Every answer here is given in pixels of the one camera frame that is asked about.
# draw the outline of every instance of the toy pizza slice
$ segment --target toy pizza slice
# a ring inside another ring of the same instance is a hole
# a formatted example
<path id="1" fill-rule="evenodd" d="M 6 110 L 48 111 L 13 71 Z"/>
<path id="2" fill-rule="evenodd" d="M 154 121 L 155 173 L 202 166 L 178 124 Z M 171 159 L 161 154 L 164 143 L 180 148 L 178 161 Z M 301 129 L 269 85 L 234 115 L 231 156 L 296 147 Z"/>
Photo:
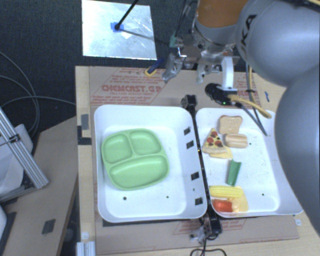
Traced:
<path id="1" fill-rule="evenodd" d="M 210 134 L 202 146 L 202 151 L 207 154 L 222 154 L 227 152 L 216 129 L 211 129 Z"/>

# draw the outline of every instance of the black metal bar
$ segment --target black metal bar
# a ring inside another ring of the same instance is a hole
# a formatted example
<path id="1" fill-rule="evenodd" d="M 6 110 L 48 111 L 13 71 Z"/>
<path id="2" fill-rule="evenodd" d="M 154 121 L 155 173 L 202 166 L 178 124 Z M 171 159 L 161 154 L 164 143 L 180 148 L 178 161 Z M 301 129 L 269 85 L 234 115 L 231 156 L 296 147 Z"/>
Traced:
<path id="1" fill-rule="evenodd" d="M 135 5 L 138 3 L 139 0 L 134 0 L 133 4 L 131 4 L 130 8 L 126 11 L 126 13 L 123 15 L 122 19 L 114 26 L 115 30 L 119 30 L 122 22 L 126 19 L 126 17 L 129 15 L 131 10 L 135 7 Z"/>

